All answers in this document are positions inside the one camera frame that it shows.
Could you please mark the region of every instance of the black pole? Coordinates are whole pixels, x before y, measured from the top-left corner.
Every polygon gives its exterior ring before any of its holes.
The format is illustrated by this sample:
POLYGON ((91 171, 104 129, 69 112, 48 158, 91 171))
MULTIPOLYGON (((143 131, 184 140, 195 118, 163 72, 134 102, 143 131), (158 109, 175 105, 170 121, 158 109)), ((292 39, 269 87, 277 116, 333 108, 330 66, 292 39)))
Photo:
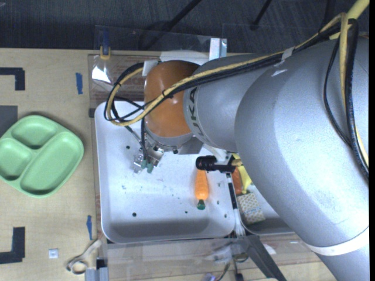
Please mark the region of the black pole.
POLYGON ((189 2, 188 5, 186 5, 172 20, 169 22, 166 22, 162 28, 161 33, 154 38, 150 43, 148 43, 146 46, 141 47, 142 50, 148 50, 150 49, 159 39, 161 39, 164 35, 164 32, 170 32, 173 27, 177 25, 178 22, 180 22, 194 7, 196 7, 199 2, 202 0, 192 0, 189 2))
POLYGON ((268 9, 269 5, 271 4, 272 0, 266 0, 265 4, 263 5, 262 9, 260 10, 257 18, 251 23, 250 29, 255 30, 258 28, 259 21, 262 19, 264 13, 268 9))
POLYGON ((324 27, 334 17, 335 5, 336 5, 336 0, 327 0, 326 10, 324 13, 324 18, 323 18, 321 28, 324 27))

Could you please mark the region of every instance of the green plate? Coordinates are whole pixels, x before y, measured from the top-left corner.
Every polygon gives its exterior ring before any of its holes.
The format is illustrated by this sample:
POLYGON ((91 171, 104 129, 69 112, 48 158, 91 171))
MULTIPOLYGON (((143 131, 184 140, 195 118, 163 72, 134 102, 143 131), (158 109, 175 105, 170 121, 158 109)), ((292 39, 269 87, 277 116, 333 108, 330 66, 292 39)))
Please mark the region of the green plate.
POLYGON ((0 138, 0 179, 31 197, 48 197, 83 157, 82 141, 39 115, 20 119, 0 138))

